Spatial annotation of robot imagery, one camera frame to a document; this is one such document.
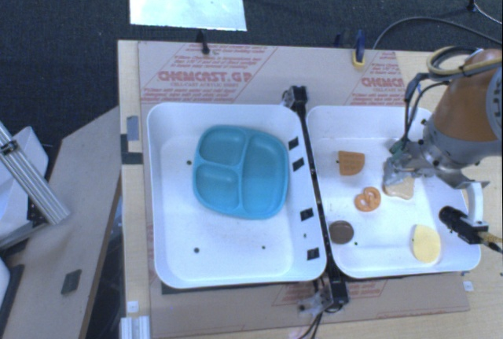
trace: pretzel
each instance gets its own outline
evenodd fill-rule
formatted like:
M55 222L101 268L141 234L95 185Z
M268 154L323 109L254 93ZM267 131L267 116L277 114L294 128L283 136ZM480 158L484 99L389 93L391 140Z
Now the pretzel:
M363 193L360 193L354 199L354 206L362 212L371 212L376 210L380 205L380 193L377 188L367 186Z

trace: white tray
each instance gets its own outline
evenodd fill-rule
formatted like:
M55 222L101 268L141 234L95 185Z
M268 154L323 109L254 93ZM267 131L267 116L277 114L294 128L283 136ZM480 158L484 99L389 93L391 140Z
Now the white tray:
M218 124L254 128L288 143L286 202L265 220L205 208L193 193L192 162L200 136ZM163 103L147 119L154 260L160 279L185 289L316 279L326 254L298 116L280 105ZM292 163L304 165L293 171ZM300 213L310 209L304 221Z
M422 119L430 113L419 109L409 137L422 137ZM354 197L366 186L382 192L383 164L388 149L403 134L404 110L395 107L321 106L308 114L308 129L323 201L326 223L345 220L354 228L352 241L332 244L337 266L354 278L467 271L480 260L480 247L450 233L439 220L446 205L467 213L460 190L432 177L416 179L414 196L406 201L381 194L373 212L360 212ZM340 150L365 154L365 166L352 176L342 176L336 163ZM412 252L413 227L436 229L441 253L434 263L422 263Z

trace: blue plate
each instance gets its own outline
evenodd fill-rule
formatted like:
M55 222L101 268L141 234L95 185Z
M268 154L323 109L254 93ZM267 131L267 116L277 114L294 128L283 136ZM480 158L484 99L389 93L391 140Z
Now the blue plate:
M245 219L278 213L288 190L288 153L274 136L232 126L206 130L193 169L197 199L216 212Z

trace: dark floor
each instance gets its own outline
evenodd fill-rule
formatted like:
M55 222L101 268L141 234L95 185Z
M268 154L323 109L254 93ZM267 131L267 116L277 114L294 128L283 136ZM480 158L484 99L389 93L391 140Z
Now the dark floor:
M501 0L476 1L501 19ZM421 16L451 20L501 40L501 25L467 11L467 4L468 0L244 0L248 31L209 31L208 36L213 42L330 47L344 29L350 35L362 29L371 48L388 25ZM0 120L11 132L31 125L43 143L56 145L116 106L118 39L196 38L193 29L132 26L128 8L129 0L0 0ZM448 45L499 46L447 24L409 21L391 29L378 48L435 50ZM104 282L116 277L113 272L120 260L114 256L112 251ZM114 286L101 288L101 294L111 290L102 298L116 299L110 287ZM116 312L116 301L103 304L101 316ZM95 320L92 332L104 332L105 323L116 322L103 321L100 326Z

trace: wooden table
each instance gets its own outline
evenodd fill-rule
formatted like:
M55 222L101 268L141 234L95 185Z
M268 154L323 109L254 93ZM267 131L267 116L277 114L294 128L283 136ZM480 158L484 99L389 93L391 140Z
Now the wooden table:
M119 42L119 95L121 97L121 134L127 133L127 115L140 113L138 80L138 42ZM397 52L396 58L403 79L407 82L418 72L424 72L428 53ZM421 106L433 110L442 94L442 88L425 95ZM141 140L127 143L128 153L142 151ZM491 184L484 190L484 219L490 231L501 236L501 158L485 159L480 166L469 168L466 174L473 179L489 179ZM126 300L128 316L149 315L149 276L147 268L147 244L145 231L144 180L141 168L123 164L123 228L125 242ZM468 293L471 311L445 315L422 315L399 319L379 319L363 322L346 322L321 325L317 337L373 337L373 338L444 338L444 337L500 337L503 332L503 275L501 256L482 248L479 266L463 279L473 286ZM284 328L248 331L201 338L252 339L294 338L305 328Z

